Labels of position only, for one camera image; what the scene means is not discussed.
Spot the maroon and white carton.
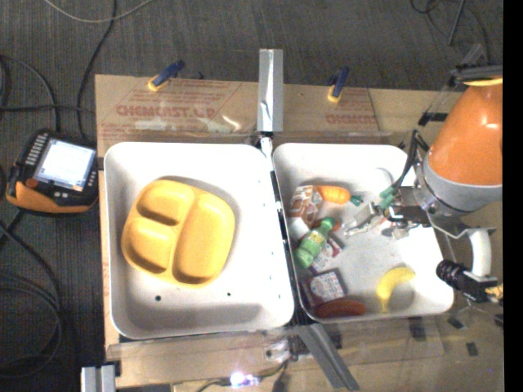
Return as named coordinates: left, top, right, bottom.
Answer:
left=301, top=268, right=349, bottom=308

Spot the white plastic tray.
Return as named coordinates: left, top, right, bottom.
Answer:
left=103, top=140, right=296, bottom=341
left=271, top=142, right=455, bottom=325

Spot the orange carrot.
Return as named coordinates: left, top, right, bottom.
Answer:
left=316, top=185, right=364, bottom=207

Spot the red and white packet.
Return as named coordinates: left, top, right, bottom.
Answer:
left=309, top=237, right=345, bottom=275

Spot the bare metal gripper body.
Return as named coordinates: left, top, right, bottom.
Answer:
left=387, top=185, right=441, bottom=225

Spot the black cylinder on white bracket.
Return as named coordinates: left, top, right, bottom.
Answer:
left=435, top=226, right=500, bottom=304

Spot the yellow banana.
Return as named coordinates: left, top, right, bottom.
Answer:
left=375, top=265, right=417, bottom=314

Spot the brown cardboard board, red print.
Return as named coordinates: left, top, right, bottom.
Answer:
left=94, top=73, right=503, bottom=388

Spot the orange and white carton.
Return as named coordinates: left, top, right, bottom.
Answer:
left=289, top=185, right=324, bottom=221

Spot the small white bottle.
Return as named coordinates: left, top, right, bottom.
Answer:
left=287, top=216, right=311, bottom=243

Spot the yellow divided plate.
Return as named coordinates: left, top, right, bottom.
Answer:
left=120, top=179, right=237, bottom=288

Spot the brown sausage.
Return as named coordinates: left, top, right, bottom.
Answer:
left=314, top=299, right=368, bottom=319

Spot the green bottle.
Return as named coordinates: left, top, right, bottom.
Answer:
left=293, top=216, right=337, bottom=270

